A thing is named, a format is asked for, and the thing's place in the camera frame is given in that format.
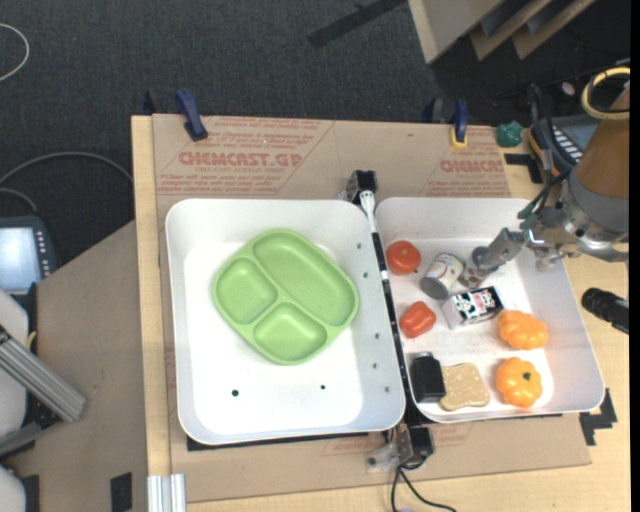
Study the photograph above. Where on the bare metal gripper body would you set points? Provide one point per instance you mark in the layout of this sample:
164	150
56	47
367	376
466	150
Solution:
550	227

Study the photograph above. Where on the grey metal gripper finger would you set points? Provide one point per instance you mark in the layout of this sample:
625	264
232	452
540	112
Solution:
550	257
497	250

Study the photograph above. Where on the small red and white can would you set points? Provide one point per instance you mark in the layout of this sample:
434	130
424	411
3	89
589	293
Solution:
472	277

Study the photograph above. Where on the white plastic tray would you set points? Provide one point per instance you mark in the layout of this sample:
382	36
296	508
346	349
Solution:
280	400
565	310

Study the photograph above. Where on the white printed can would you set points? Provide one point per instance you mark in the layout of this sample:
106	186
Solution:
442	275

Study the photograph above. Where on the cow print milk carton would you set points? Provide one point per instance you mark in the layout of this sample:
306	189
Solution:
472	306

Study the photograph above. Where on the orange pumpkin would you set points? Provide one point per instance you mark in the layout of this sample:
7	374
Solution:
522	330
520	382

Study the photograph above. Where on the red tomato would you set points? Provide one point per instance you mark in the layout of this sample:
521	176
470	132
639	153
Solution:
402	257

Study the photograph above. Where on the dark green toy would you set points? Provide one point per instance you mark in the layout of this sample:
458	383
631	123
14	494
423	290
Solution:
509	134

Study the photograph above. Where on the red bell pepper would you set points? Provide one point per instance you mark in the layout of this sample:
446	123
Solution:
417	320

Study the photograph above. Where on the thin black and white rod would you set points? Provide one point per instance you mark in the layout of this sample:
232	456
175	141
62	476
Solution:
385	270

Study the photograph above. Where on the tan bread slice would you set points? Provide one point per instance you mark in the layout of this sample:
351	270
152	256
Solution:
465	387

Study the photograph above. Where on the green divided plate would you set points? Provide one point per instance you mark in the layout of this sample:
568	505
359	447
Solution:
290	295

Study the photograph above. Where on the brown cardboard board, red print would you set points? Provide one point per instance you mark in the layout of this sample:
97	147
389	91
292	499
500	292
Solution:
280	160

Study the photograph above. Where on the black cylinder on white bracket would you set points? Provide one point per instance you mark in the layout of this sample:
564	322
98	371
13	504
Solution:
605	305

